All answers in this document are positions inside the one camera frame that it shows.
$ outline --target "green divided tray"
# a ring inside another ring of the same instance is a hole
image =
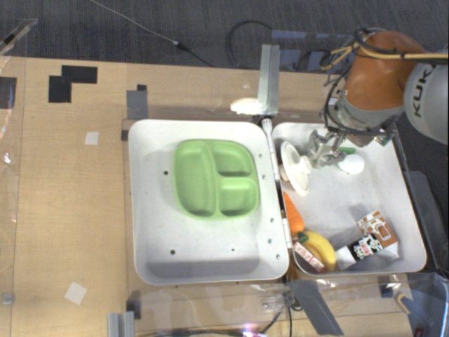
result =
[[[176,200],[189,216],[243,217],[259,205],[259,183],[251,153],[225,140],[188,140],[175,151]]]

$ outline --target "orange carrot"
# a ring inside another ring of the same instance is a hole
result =
[[[285,192],[283,193],[283,200],[286,204],[287,219],[288,224],[290,225],[292,237],[296,237],[298,232],[302,232],[305,229],[304,220],[290,197]]]

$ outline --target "metal bracket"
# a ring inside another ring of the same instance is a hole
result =
[[[257,102],[262,107],[262,114],[264,115],[273,116],[278,113],[280,63],[279,46],[262,45]]]
[[[109,313],[107,316],[108,337],[135,337],[134,312]]]

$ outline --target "white tray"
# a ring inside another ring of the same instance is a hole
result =
[[[260,204],[253,213],[201,220],[181,212],[173,189],[173,155],[181,142],[191,139],[230,140],[248,148],[260,185]],[[288,251],[261,128],[245,122],[142,120],[133,125],[128,140],[135,268],[144,281],[270,280],[286,273]]]
[[[274,142],[279,147],[284,140],[305,153],[310,133],[317,129],[326,134],[323,124],[279,124],[274,128]],[[427,259],[426,250],[410,201],[406,183],[393,143],[383,147],[375,142],[355,147],[366,166],[358,175],[348,175],[337,166],[313,169],[309,174],[309,194],[301,197],[290,183],[282,182],[306,228],[316,230],[339,249],[362,237],[356,221],[367,213],[380,210],[399,240],[400,258],[388,263],[380,256],[370,256],[349,269],[333,275],[417,272]]]

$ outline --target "black floor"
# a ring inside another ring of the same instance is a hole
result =
[[[280,43],[284,50],[293,51],[285,59],[292,56],[294,59],[304,44],[312,49],[320,47],[316,39],[307,42],[308,36],[350,35],[359,26],[404,32],[429,51],[443,48],[448,42],[449,0],[96,1],[147,29],[181,41],[217,67],[238,65],[257,69],[260,45],[273,41]],[[171,42],[151,35],[89,0],[0,0],[2,36],[12,28],[9,22],[22,18],[39,19],[30,36],[29,56],[203,65]],[[232,39],[232,63],[227,55],[226,35],[244,20],[257,20],[270,28],[253,23],[238,28]],[[292,32],[308,34],[304,38]],[[283,69],[291,70],[288,61]],[[399,131],[409,167],[427,176],[447,229],[448,148],[421,136],[406,119],[401,120]]]

